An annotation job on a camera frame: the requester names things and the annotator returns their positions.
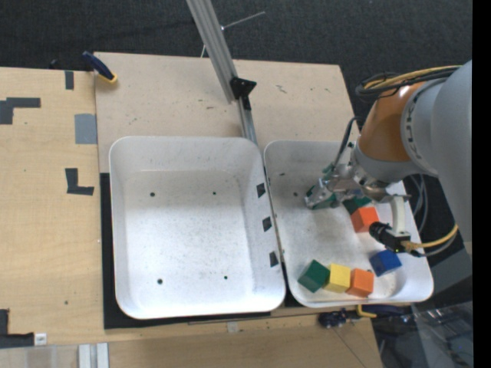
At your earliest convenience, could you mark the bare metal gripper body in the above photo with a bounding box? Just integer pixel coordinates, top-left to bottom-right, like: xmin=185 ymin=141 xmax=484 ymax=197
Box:
xmin=317 ymin=162 xmax=389 ymax=203

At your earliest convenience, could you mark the green cube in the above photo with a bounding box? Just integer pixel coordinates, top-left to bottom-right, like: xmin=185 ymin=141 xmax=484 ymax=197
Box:
xmin=342 ymin=196 xmax=372 ymax=215
xmin=297 ymin=259 xmax=331 ymax=294

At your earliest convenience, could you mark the orange cube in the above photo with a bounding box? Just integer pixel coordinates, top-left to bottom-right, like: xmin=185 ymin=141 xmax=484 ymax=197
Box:
xmin=346 ymin=268 xmax=375 ymax=298
xmin=350 ymin=205 xmax=381 ymax=234

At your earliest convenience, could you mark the white plastic tray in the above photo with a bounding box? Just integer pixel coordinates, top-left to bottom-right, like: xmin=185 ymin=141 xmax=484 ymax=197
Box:
xmin=263 ymin=140 xmax=435 ymax=309
xmin=108 ymin=135 xmax=287 ymax=320

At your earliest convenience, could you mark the yellow cube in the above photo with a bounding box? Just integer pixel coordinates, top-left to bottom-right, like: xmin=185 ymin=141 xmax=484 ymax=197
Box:
xmin=323 ymin=263 xmax=352 ymax=294

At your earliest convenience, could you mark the blue cube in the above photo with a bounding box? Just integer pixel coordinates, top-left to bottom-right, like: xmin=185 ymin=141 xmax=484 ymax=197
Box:
xmin=368 ymin=248 xmax=403 ymax=278

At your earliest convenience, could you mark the pale wood board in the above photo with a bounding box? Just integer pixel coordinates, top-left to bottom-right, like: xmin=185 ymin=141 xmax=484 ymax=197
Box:
xmin=94 ymin=51 xmax=384 ymax=343

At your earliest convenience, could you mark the black cylinder on white bracket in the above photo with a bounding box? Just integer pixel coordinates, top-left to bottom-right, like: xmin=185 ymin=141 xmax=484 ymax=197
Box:
xmin=368 ymin=193 xmax=412 ymax=253

